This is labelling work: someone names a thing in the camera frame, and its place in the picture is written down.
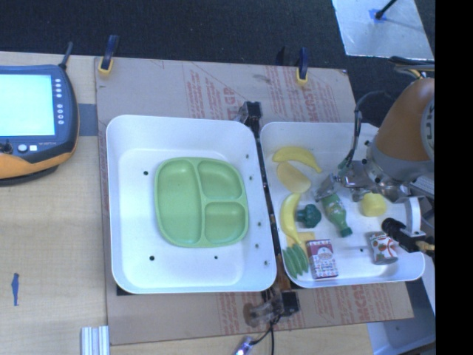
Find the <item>blue marker mark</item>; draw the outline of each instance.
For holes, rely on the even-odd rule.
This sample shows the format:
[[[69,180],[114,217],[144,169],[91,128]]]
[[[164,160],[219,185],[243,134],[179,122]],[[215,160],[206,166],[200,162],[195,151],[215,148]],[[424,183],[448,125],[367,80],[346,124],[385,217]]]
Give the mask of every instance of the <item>blue marker mark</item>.
[[[378,20],[378,19],[376,18],[376,13],[378,13],[378,12],[379,12],[379,9],[371,9],[371,10],[370,10],[370,17],[371,17],[373,20],[375,20],[375,22],[379,22],[379,23],[382,24],[383,21],[386,21],[386,20],[387,20],[387,18],[386,18],[385,15],[382,15],[381,18]]]
[[[20,282],[18,281],[19,277],[20,275],[15,272],[12,280],[13,306],[18,306],[18,287],[20,286]]]

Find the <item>white tray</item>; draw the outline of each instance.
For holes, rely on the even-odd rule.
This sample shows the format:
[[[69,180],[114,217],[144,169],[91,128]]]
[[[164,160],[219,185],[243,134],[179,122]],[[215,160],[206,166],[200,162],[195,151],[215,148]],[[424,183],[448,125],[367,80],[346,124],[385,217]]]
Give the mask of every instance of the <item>white tray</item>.
[[[122,115],[106,130],[112,273],[133,294],[262,291],[276,260],[253,133],[236,121]],[[214,248],[173,246],[160,234],[154,174],[177,157],[227,161],[242,176],[248,232]]]
[[[355,153],[355,160],[366,156],[365,141],[371,141],[377,129],[363,124]],[[305,192],[299,202],[302,209],[309,203],[315,203],[315,190],[320,183],[335,172],[338,164],[347,156],[353,141],[353,124],[332,123],[293,123],[273,122],[265,125],[261,131],[261,144],[268,176],[268,186],[273,203],[276,222],[279,230],[279,242],[282,249],[287,247],[285,234],[280,230],[279,210],[282,201],[290,192],[281,184],[277,175],[277,163],[272,161],[274,152],[283,146],[301,146],[309,149],[322,168],[322,173],[298,162],[291,163],[299,168],[312,182],[309,191]],[[365,217],[360,211],[361,203],[354,203],[350,191],[340,185],[336,190],[347,210],[347,223],[353,230],[348,237],[341,237],[336,227],[324,216],[321,203],[315,203],[322,213],[320,223],[314,229],[303,229],[299,223],[299,231],[313,231],[316,239],[331,239],[333,253],[338,267],[338,276],[327,279],[313,279],[310,272],[292,279],[303,288],[318,288],[334,285],[354,285],[397,282],[418,279],[424,270],[424,256],[420,252],[408,253],[396,246],[398,261],[389,265],[376,265],[373,262],[372,249],[367,241],[367,233],[381,231],[381,223],[387,217],[406,222],[404,204],[387,202],[387,212],[380,217]]]

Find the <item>silver metal panel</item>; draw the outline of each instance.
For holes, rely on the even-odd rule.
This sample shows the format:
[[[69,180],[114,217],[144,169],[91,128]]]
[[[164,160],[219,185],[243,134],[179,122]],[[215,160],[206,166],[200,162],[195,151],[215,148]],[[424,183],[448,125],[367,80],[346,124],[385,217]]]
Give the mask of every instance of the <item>silver metal panel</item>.
[[[434,60],[414,0],[332,0],[347,55]]]

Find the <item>screen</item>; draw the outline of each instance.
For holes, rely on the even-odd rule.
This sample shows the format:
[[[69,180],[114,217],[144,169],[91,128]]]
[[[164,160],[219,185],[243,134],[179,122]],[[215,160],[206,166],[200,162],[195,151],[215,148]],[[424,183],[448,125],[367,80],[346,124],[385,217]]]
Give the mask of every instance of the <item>screen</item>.
[[[0,137],[54,134],[51,76],[0,74]]]

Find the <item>yellow toy banana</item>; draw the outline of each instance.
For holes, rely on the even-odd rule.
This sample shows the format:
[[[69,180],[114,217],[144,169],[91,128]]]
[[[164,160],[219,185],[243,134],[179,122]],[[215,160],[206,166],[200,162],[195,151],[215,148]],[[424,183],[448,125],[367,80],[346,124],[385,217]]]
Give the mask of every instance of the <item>yellow toy banana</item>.
[[[288,237],[291,237],[298,245],[302,245],[296,227],[296,209],[300,199],[300,193],[291,193],[282,202],[281,211],[279,213],[282,231]]]
[[[312,152],[303,147],[285,146],[277,150],[273,155],[274,162],[285,162],[287,160],[297,160],[306,166],[312,167],[318,173],[322,172]]]

